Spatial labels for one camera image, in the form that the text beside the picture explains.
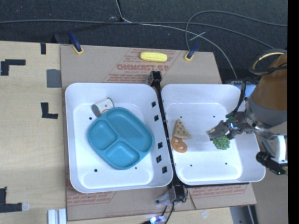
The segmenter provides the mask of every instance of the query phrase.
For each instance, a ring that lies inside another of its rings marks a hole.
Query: robotic arm
[[[256,71],[256,64],[270,55],[280,55],[264,71]],[[273,51],[260,56],[250,71],[262,75],[259,83],[249,98],[245,97],[248,81],[241,86],[241,95],[237,107],[229,113],[226,121],[208,132],[210,140],[225,137],[228,140],[243,132],[258,136],[266,150],[256,155],[257,161],[277,175],[287,174],[286,143],[287,130],[277,132],[275,129],[287,123],[287,52]],[[245,110],[239,112],[240,104],[245,101]]]

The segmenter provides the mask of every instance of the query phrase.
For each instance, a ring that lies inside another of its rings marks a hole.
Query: toy donut
[[[171,145],[173,149],[179,153],[184,153],[187,151],[187,145],[183,142],[181,138],[172,137]]]

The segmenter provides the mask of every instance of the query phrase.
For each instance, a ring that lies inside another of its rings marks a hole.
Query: blue clamp
[[[197,51],[199,48],[199,43],[195,44],[195,46],[184,56],[186,61],[191,61],[194,57],[194,52]]]
[[[78,55],[81,55],[84,52],[84,50],[81,47],[81,45],[80,45],[78,39],[76,38],[75,34],[72,33],[72,32],[69,32],[67,35],[69,36],[69,39],[71,40],[71,42],[73,44],[73,49],[75,50],[75,52]]]

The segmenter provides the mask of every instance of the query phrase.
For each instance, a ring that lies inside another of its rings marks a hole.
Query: blue plate
[[[121,107],[97,118],[87,136],[93,149],[115,169],[131,168],[154,146],[151,131],[137,116]]]

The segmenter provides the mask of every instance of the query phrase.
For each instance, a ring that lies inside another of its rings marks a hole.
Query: white tray
[[[136,115],[153,133],[155,144],[136,166],[117,170],[108,165],[87,139],[96,120],[91,106],[111,98],[115,107]],[[168,185],[173,178],[156,92],[145,84],[75,83],[65,92],[70,179],[83,193],[141,189]]]
[[[187,152],[172,151],[178,178],[187,185],[257,182],[265,167],[256,161],[260,151],[254,134],[240,134],[230,148],[219,150],[207,132],[235,109],[240,90],[228,84],[169,84],[162,89],[170,138],[181,119],[191,139]]]

